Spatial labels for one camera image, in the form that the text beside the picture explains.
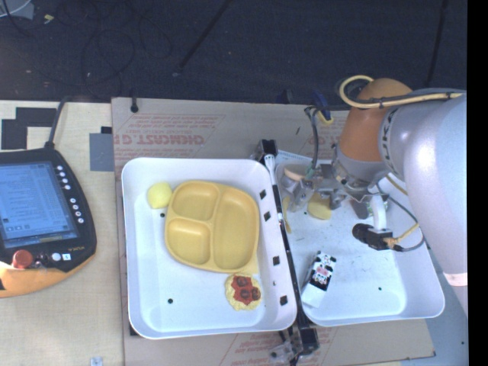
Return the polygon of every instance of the black floor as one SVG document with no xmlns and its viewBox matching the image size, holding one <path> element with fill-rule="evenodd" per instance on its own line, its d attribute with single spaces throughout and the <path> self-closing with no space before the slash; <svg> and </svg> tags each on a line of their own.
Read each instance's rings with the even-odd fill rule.
<svg viewBox="0 0 488 366">
<path fill-rule="evenodd" d="M 335 89 L 351 75 L 467 87 L 467 0 L 31 4 L 30 17 L 0 14 L 0 99 L 274 103 L 288 90 L 309 104 L 317 90 L 340 108 Z"/>
</svg>

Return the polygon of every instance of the white cable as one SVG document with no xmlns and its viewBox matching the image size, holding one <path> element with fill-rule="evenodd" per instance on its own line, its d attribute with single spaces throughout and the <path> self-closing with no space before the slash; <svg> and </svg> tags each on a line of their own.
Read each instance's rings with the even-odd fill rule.
<svg viewBox="0 0 488 366">
<path fill-rule="evenodd" d="M 19 12 L 21 9 L 24 9 L 30 2 L 32 2 L 32 0 L 27 0 L 23 5 L 21 5 L 20 7 L 17 7 L 15 10 L 13 11 L 9 11 L 10 14 L 14 14 L 15 12 Z M 8 16 L 8 14 L 0 14 L 0 18 L 4 18 L 5 16 Z"/>
</svg>

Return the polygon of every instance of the white tray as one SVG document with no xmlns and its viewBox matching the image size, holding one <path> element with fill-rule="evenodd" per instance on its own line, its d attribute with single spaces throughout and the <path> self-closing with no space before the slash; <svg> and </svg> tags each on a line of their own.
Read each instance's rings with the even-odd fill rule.
<svg viewBox="0 0 488 366">
<path fill-rule="evenodd" d="M 161 217 L 165 210 L 151 209 L 146 192 L 159 181 L 167 181 L 174 189 L 188 180 L 240 188 L 258 204 L 261 225 L 255 278 L 262 288 L 262 302 L 255 310 L 235 311 L 229 304 L 224 288 L 229 274 L 184 265 L 166 249 L 165 218 Z M 271 179 L 262 164 L 248 159 L 138 158 L 124 166 L 122 190 L 129 319 L 137 333 L 164 339 L 282 330 L 293 324 L 297 304 L 290 267 Z"/>
<path fill-rule="evenodd" d="M 277 180 L 288 163 L 279 162 Z M 383 190 L 403 206 L 408 199 L 392 184 L 383 180 Z M 286 191 L 281 191 L 283 198 Z M 445 299 L 425 243 L 410 252 L 377 251 L 352 235 L 356 223 L 373 225 L 372 217 L 359 220 L 350 201 L 332 212 L 330 220 L 318 220 L 307 213 L 307 207 L 287 213 L 288 233 L 298 281 L 301 282 L 317 251 L 337 259 L 327 292 L 319 307 L 303 305 L 305 314 L 320 326 L 343 326 L 399 319 L 438 316 Z M 395 204 L 387 211 L 387 226 L 398 237 L 413 225 L 412 218 Z M 422 238 L 419 230 L 400 245 L 414 246 Z"/>
</svg>

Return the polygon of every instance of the blue screen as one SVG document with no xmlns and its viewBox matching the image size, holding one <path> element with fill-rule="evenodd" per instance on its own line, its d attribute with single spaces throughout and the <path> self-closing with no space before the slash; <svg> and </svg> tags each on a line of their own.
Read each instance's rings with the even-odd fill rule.
<svg viewBox="0 0 488 366">
<path fill-rule="evenodd" d="M 0 165 L 0 233 L 5 248 L 78 236 L 50 162 Z"/>
</svg>

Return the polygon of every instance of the yellow plate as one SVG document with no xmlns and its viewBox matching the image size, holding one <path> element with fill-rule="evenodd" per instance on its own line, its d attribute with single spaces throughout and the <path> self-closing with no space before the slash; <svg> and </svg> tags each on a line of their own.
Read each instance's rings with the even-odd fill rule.
<svg viewBox="0 0 488 366">
<path fill-rule="evenodd" d="M 173 191 L 165 244 L 179 262 L 242 271 L 254 261 L 258 238 L 258 205 L 246 192 L 210 181 L 187 181 Z"/>
</svg>

